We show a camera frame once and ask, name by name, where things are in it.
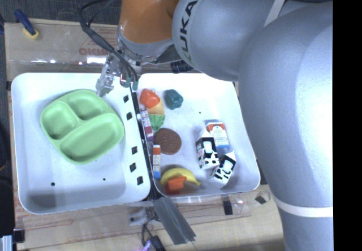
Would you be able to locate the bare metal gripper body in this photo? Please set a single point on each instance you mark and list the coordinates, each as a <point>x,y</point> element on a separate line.
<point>114,66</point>

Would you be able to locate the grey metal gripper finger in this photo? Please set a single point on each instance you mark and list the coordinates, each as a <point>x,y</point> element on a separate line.
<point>104,86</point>

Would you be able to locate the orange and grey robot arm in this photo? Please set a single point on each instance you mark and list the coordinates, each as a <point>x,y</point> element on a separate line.
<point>277,80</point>

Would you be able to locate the orange toy pepper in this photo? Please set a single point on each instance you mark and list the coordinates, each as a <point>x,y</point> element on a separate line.
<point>149,98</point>

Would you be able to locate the green divided plate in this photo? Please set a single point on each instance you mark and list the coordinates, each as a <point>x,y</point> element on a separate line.
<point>85,131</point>

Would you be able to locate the purple and white small carton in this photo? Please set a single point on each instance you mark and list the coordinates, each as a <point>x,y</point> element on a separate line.
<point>147,125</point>

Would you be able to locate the brown cardboard board red print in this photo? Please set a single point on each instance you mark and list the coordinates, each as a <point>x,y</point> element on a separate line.
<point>56,46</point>

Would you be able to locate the yellow and green toy corn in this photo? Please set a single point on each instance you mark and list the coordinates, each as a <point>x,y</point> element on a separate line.
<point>157,120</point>

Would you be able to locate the teal toy pepper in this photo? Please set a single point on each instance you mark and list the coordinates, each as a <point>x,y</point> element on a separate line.
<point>173,99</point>

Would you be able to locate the white plastic tray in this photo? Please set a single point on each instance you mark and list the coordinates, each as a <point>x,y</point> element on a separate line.
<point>192,86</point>
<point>70,187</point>

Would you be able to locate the brown round biscuit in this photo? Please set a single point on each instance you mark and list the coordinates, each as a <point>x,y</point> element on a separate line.
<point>168,141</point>

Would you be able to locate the orange white blue small carton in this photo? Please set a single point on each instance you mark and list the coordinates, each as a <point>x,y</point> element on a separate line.
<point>157,159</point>

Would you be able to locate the yellow banana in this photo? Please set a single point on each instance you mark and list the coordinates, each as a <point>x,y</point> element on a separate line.
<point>181,173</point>

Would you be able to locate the black and white cow carton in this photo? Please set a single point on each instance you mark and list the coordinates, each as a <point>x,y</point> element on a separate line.
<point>206,151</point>
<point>224,170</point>

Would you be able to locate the orange toy block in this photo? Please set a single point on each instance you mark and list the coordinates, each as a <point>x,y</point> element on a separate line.
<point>174,185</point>

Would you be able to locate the orange and white juice carton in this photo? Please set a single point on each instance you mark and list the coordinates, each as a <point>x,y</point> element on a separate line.
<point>219,132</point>

